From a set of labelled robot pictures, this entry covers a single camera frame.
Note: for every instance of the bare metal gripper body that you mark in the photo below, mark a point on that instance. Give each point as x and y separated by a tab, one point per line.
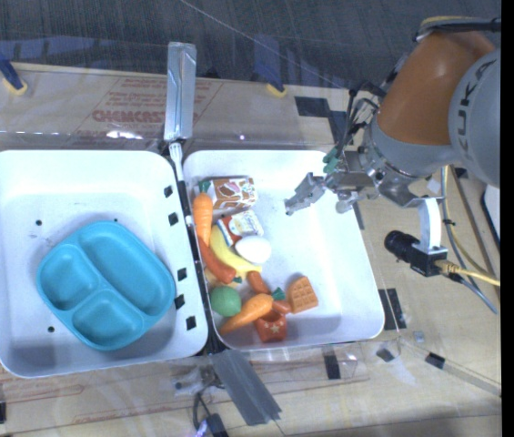
356	175

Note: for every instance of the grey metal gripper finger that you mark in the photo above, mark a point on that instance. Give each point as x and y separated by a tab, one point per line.
305	194
346	204

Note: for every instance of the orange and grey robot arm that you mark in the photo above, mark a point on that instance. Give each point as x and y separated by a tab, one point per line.
425	98

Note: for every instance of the white plastic tray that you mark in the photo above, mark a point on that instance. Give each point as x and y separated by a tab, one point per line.
329	262
20	189

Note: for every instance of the white red yellow packet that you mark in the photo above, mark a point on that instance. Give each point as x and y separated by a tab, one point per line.
245	223

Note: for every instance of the orange and white carton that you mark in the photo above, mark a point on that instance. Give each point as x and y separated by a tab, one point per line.
234	191

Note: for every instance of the white egg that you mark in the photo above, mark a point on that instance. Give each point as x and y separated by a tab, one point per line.
254	248

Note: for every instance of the yellow banana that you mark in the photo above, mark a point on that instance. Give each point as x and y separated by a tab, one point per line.
227	255

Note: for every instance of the orange waffle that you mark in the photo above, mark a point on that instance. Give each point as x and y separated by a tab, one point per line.
303	295

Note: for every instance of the red sausage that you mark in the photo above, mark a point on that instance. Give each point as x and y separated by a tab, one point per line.
220	269
256	282

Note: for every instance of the orange carrot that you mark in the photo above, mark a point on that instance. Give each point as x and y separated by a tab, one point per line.
202	216
249	312

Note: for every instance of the green lime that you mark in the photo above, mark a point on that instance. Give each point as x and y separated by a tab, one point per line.
225	301

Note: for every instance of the blue divided plate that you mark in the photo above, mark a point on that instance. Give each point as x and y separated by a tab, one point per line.
111	262

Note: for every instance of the brown cardboard board red print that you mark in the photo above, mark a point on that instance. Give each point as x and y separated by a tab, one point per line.
79	103

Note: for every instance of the black cylinder on white bracket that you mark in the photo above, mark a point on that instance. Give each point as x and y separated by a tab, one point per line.
413	253

